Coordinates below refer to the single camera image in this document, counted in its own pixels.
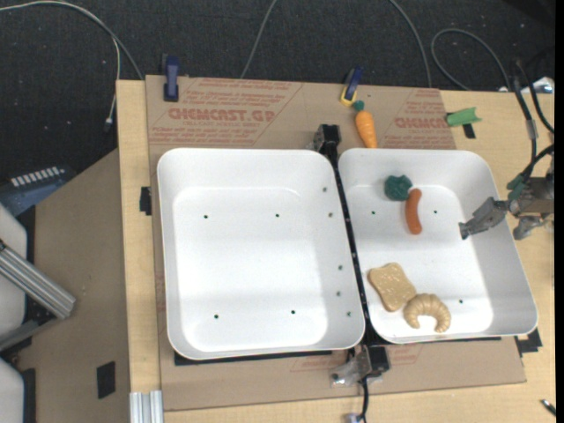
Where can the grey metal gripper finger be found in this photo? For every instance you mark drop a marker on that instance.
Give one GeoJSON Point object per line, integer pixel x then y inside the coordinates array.
{"type": "Point", "coordinates": [526, 226]}
{"type": "Point", "coordinates": [484, 216]}

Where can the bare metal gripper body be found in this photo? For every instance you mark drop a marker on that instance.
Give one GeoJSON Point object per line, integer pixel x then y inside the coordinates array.
{"type": "Point", "coordinates": [538, 196]}

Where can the white plastic tray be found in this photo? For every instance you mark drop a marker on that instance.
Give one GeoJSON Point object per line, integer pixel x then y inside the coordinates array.
{"type": "Point", "coordinates": [255, 254]}
{"type": "Point", "coordinates": [445, 262]}

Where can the orange sausage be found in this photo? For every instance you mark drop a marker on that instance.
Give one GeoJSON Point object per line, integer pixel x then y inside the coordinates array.
{"type": "Point", "coordinates": [413, 212]}

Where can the green broccoli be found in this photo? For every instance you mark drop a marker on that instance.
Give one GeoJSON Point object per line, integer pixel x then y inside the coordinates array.
{"type": "Point", "coordinates": [398, 187]}

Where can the green curved piece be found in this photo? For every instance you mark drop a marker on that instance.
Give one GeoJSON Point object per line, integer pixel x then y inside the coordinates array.
{"type": "Point", "coordinates": [462, 116]}

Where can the beige croissant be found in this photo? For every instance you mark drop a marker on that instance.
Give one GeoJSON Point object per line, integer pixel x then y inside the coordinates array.
{"type": "Point", "coordinates": [429, 306]}

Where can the tan bread slice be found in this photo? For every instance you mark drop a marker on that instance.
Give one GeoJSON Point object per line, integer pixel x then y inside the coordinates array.
{"type": "Point", "coordinates": [391, 285]}

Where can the thin black rod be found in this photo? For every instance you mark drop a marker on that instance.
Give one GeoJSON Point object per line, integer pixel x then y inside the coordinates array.
{"type": "Point", "coordinates": [349, 227]}

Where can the orange carrot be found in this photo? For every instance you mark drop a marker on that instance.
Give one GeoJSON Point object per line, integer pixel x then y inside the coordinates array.
{"type": "Point", "coordinates": [365, 126]}

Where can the brown cardboard board red print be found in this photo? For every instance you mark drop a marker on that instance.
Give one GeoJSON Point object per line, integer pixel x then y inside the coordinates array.
{"type": "Point", "coordinates": [264, 117]}

